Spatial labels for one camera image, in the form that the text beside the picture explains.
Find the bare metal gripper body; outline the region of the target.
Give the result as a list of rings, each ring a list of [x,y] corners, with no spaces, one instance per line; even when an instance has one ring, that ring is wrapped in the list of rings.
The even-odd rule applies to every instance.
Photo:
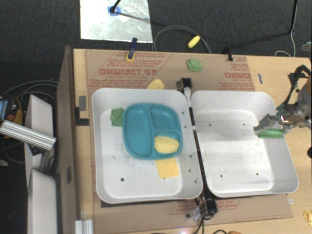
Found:
[[[311,109],[303,104],[281,104],[277,107],[276,119],[284,133],[296,127],[312,129]]]

